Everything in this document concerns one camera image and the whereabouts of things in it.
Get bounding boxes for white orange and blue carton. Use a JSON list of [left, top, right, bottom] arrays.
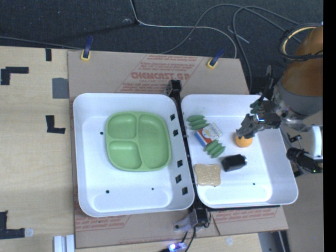
[[194, 122, 224, 148]]

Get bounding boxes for black cylinder on white bracket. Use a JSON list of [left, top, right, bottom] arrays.
[[286, 124, 323, 174]]

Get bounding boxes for tan bread slice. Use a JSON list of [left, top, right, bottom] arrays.
[[193, 163, 222, 187]]

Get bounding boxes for green divided plate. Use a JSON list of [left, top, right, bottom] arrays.
[[105, 111, 172, 172]]

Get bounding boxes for brown cardboard board, red print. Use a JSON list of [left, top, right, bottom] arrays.
[[67, 50, 289, 249]]

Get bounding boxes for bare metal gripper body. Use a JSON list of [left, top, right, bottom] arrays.
[[253, 98, 293, 131]]

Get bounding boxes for orange ball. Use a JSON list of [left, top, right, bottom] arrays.
[[235, 133, 254, 149]]

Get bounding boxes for thin black rod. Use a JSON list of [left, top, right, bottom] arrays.
[[172, 94, 198, 208]]

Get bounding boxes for green pea pods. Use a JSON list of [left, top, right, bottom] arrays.
[[204, 140, 227, 159], [186, 114, 209, 131]]

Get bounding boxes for white plastic tray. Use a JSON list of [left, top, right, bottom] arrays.
[[181, 93, 299, 209], [72, 92, 196, 218]]

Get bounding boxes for black block with thin wires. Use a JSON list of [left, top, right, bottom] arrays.
[[187, 205, 211, 227], [164, 79, 183, 98]]

